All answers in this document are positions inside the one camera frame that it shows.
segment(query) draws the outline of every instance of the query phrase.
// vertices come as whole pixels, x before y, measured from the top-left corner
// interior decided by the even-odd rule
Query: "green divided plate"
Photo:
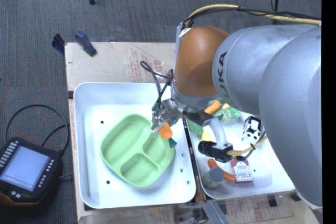
[[[152,122],[130,114],[103,138],[100,156],[107,166],[129,184],[146,187],[166,170],[175,155],[168,140],[153,133]]]

